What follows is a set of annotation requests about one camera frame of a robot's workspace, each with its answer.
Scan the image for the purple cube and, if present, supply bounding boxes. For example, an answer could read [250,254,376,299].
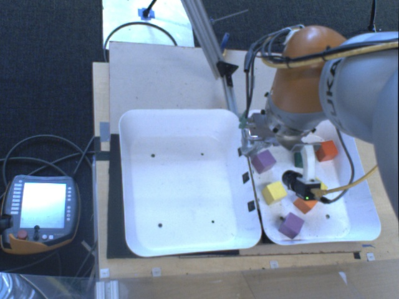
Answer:
[277,212,305,240]
[251,149,277,175]

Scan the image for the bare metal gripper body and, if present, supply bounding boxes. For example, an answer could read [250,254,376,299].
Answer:
[248,112,316,151]

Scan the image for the orange cube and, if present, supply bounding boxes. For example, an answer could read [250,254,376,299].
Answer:
[315,140,339,163]
[292,197,319,215]

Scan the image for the black cylinder on white bracket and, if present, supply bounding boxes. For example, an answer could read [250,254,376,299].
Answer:
[282,135,322,202]

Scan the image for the white plastic tray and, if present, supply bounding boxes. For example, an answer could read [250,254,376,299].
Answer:
[245,109,382,247]
[118,108,263,258]

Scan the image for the thin black rod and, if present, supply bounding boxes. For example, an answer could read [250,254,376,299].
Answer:
[247,156,264,239]

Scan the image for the pale flat board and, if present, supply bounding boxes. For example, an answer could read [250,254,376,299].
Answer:
[107,40,365,257]

